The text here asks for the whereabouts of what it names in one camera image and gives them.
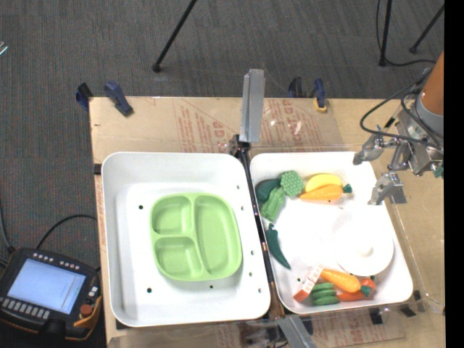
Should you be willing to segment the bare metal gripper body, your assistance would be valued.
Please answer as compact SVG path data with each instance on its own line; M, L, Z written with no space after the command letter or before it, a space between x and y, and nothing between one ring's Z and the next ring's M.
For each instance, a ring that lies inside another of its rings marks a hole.
M390 175L409 170L416 176L431 171L440 177L444 170L443 118L428 121L417 112L398 112L378 129L376 148L393 150L386 166Z

